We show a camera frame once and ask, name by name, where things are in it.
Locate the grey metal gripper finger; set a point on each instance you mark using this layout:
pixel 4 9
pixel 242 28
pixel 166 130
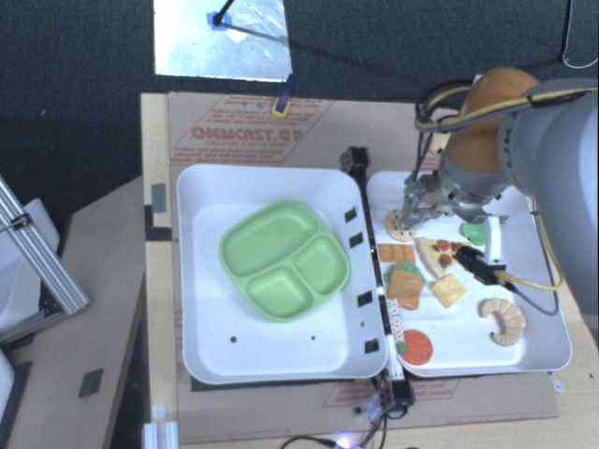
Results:
pixel 405 218
pixel 419 216

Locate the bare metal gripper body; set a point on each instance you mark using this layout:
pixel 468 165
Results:
pixel 435 194

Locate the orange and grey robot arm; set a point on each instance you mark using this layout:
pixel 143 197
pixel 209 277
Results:
pixel 547 157

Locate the tan chocolate chip biscuit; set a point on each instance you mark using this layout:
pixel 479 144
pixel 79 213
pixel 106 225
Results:
pixel 395 232

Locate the orange waffle biscuit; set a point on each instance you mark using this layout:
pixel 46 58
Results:
pixel 396 252

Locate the pizza slice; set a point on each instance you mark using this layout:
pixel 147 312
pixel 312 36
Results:
pixel 433 255

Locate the thin black and white rod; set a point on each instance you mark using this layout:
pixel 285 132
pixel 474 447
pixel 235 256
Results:
pixel 374 246

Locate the green broccoli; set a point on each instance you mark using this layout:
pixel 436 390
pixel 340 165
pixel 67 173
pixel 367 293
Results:
pixel 472 234

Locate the orange bread sandwich with lettuce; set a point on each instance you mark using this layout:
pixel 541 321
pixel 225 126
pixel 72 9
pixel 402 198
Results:
pixel 403 288

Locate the yellow cheese cracker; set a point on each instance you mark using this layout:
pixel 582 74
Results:
pixel 448 291

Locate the white orange patterned packet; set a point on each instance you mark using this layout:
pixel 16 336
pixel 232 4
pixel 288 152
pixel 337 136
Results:
pixel 396 321

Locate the red tomato slice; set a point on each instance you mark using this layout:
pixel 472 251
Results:
pixel 416 346

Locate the white plastic tray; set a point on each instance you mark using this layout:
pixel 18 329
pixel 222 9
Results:
pixel 262 344
pixel 463 344

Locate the tan croissant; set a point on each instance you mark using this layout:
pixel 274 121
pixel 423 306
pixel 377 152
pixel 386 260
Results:
pixel 510 318

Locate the green divided plate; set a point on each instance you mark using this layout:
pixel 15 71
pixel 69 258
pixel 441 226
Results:
pixel 271 250

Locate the brown cardboard board red print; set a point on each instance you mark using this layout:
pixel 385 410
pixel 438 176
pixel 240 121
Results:
pixel 262 134

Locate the black cylinder on white bracket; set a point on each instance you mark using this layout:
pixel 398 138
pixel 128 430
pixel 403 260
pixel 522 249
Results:
pixel 479 265

